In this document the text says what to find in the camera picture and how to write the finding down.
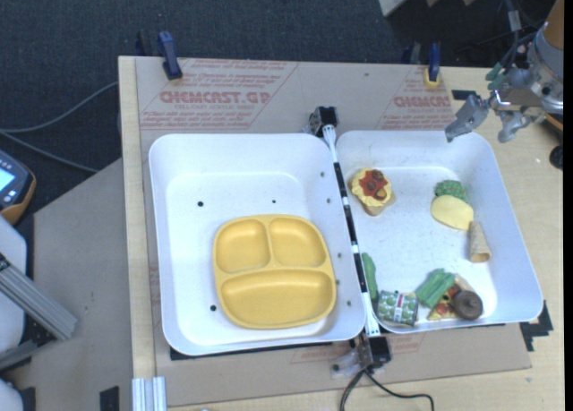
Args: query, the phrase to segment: blue clamp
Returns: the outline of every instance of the blue clamp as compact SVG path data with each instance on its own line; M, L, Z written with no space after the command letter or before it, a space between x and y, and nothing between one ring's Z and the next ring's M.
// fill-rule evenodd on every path
M440 44L432 43L428 54L428 67L425 70L424 82L426 86L436 87L440 83L438 73L440 73Z
M169 80L182 78L183 72L181 72L181 68L177 62L177 54L175 52L175 39L173 36L167 31L160 32L158 35L158 45L159 53L165 57L163 70L165 70L167 78Z

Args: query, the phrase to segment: white tray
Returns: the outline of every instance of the white tray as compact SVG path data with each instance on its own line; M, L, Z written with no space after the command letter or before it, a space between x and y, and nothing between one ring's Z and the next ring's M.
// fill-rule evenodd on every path
M327 146L303 133L169 134L150 148L163 331L185 355L351 339L365 311ZM289 214L310 220L328 246L337 301L326 318L253 330L220 309L212 265L217 230L234 218Z
M420 308L414 327L381 321L387 330L409 333L531 321L543 308L541 289L489 143L476 133L448 143L436 131L352 131L337 143L345 181L363 167L377 167L392 182L396 201L379 216L349 201L361 252L376 264L380 290L413 292L434 269L464 278L483 299L475 321L428 321ZM466 231L438 223L430 213L438 182L462 183L475 220L483 227L492 257L468 259Z

